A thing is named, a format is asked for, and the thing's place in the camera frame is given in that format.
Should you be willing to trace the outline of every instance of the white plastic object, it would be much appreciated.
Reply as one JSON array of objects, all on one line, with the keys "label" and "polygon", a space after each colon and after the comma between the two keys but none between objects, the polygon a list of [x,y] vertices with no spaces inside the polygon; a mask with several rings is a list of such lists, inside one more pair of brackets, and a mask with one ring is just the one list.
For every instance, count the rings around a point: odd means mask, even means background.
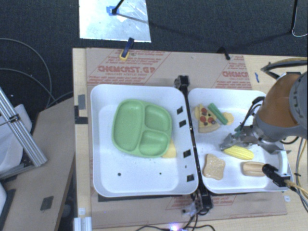
[{"label": "white plastic object", "polygon": [[[139,99],[165,108],[172,118],[176,158],[143,158],[118,150],[112,124],[118,105]],[[93,183],[105,197],[190,194],[198,186],[193,144],[183,94],[173,87],[98,85],[91,91]],[[186,124],[180,127],[181,121]]]},{"label": "white plastic object", "polygon": [[0,216],[6,201],[6,192],[0,183]]},{"label": "white plastic object", "polygon": [[[32,128],[32,123],[25,107],[20,104],[14,109],[21,118],[26,129],[30,131]],[[4,122],[4,118],[0,116],[0,124]],[[23,148],[10,127],[7,124],[0,126],[0,173],[9,170],[12,167],[18,166],[22,155]]]},{"label": "white plastic object", "polygon": [[[221,180],[206,178],[202,176],[204,185],[214,193],[252,193],[252,192],[275,192],[286,191],[287,187],[278,187],[267,177],[245,176],[241,171],[241,163],[244,160],[229,156],[223,153],[219,145],[223,142],[229,133],[234,133],[234,129],[245,118],[245,115],[251,106],[252,101],[258,96],[265,96],[264,93],[255,90],[224,90],[224,89],[193,89],[190,91],[188,99],[191,111],[195,106],[202,103],[205,107],[214,103],[218,109],[223,112],[231,113],[234,116],[234,122],[231,125],[220,124],[220,128],[210,133],[198,133],[198,120],[192,114],[192,124],[198,151],[199,163],[201,169],[205,166],[205,156],[209,153],[226,162],[224,176]],[[246,125],[252,124],[253,117],[250,116]],[[292,173],[288,165],[287,158],[281,160],[281,153],[269,154],[260,146],[252,145],[249,148],[254,153],[252,161],[273,165],[276,168],[283,167],[284,171],[291,176]]]}]

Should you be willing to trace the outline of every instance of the white tray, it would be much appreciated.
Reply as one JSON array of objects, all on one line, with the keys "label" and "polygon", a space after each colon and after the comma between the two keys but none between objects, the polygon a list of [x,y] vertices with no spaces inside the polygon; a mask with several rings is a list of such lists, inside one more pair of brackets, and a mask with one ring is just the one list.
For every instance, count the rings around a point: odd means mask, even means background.
[{"label": "white tray", "polygon": [[[176,158],[142,158],[118,150],[112,143],[112,124],[118,105],[139,99],[167,109],[172,117]],[[98,85],[91,92],[93,183],[105,197],[190,194],[198,176],[185,99],[173,87]],[[179,122],[186,120],[180,128]],[[184,157],[185,151],[191,155]]]},{"label": "white tray", "polygon": [[[222,89],[193,89],[189,93],[189,103],[192,111],[192,124],[198,151],[199,163],[201,170],[205,166],[205,155],[214,154],[218,158],[225,160],[224,177],[221,180],[206,178],[202,176],[204,185],[214,193],[251,193],[251,192],[273,192],[285,191],[288,188],[278,187],[271,179],[267,177],[250,177],[241,172],[241,162],[244,160],[237,159],[223,153],[219,149],[219,144],[229,133],[234,133],[234,129],[243,121],[252,101],[258,96],[265,96],[260,91],[253,90],[222,90]],[[214,103],[221,112],[229,112],[234,116],[232,125],[222,125],[216,131],[210,133],[198,132],[198,121],[194,117],[194,108],[202,103],[208,106]],[[250,117],[246,125],[252,124]],[[279,168],[279,156],[269,154],[257,145],[251,147],[255,157],[252,161],[269,163]]]}]

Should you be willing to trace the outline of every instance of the wooden edge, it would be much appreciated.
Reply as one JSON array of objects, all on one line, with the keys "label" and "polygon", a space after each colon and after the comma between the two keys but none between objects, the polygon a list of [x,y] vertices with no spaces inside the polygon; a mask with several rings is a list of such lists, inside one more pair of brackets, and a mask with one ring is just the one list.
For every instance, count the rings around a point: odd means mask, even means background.
[{"label": "wooden edge", "polygon": [[[79,106],[78,96],[85,95],[85,109],[79,116],[87,117],[86,49],[73,49],[74,105]],[[76,178],[78,217],[91,216],[90,161],[88,124],[75,124]]]}]

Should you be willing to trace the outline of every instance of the black metal rod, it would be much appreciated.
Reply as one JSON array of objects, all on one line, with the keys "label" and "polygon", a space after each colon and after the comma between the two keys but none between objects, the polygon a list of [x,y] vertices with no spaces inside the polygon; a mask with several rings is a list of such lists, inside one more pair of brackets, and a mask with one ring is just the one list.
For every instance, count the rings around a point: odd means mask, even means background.
[{"label": "black metal rod", "polygon": [[293,8],[293,16],[292,16],[292,23],[291,23],[291,30],[290,30],[290,32],[292,32],[292,30],[294,29],[294,25],[295,25],[296,11],[297,11],[297,2],[298,2],[298,0],[294,0],[294,8]]},{"label": "black metal rod", "polygon": [[116,14],[117,9],[121,6],[121,4],[122,4],[123,2],[124,2],[124,0],[121,0],[121,1],[117,4],[117,6],[111,10],[111,13],[112,13],[112,14]]}]

